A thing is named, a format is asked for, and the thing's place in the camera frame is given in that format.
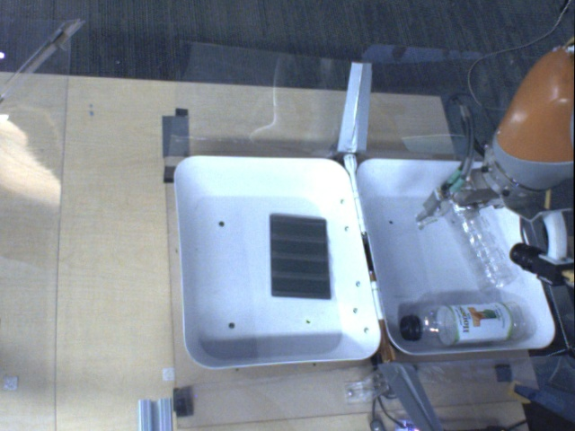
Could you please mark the black cylinder on white bracket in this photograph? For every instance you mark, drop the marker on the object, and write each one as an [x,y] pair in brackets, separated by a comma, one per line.
[539,258]

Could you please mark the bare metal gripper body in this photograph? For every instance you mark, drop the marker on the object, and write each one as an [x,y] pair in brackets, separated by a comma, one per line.
[483,191]

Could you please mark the black ribbed rectangular block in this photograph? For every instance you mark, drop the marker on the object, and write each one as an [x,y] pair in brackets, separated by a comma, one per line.
[300,256]

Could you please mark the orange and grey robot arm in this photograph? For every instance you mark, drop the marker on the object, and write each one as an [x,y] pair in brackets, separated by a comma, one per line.
[536,119]

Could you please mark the clear ribbed plastic bottle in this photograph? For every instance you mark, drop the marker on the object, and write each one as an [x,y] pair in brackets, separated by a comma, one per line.
[489,249]

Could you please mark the white plastic tray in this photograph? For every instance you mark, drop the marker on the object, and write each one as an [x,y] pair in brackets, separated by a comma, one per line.
[233,258]
[418,267]

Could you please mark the clear bottle with white label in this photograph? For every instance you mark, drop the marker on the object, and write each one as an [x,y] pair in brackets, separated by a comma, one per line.
[471,323]

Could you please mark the thin black and white rod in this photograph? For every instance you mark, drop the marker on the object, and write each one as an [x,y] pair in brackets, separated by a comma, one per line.
[359,204]

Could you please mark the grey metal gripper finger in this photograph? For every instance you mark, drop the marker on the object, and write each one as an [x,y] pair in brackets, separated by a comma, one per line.
[432,208]

